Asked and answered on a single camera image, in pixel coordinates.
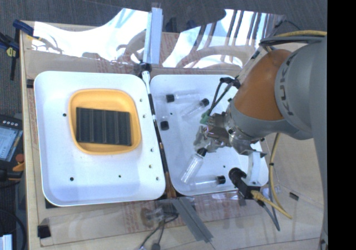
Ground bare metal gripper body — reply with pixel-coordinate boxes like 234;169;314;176
205;111;267;158

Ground white plastic tray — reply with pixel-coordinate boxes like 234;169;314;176
149;73;270;197
33;70;167;207

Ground thin black and white rod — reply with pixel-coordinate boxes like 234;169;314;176
141;70;177;198

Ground black ribbed block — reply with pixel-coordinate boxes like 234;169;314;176
75;107;132;147

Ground yellow rounded dish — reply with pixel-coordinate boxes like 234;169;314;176
68;88;142;156

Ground brown cardboard board red print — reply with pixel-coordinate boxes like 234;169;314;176
22;30;324;247

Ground black cylinder on white bracket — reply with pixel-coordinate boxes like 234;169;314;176
228;150;264;200

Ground black block with thin wires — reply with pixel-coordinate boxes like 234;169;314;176
161;200;179;215

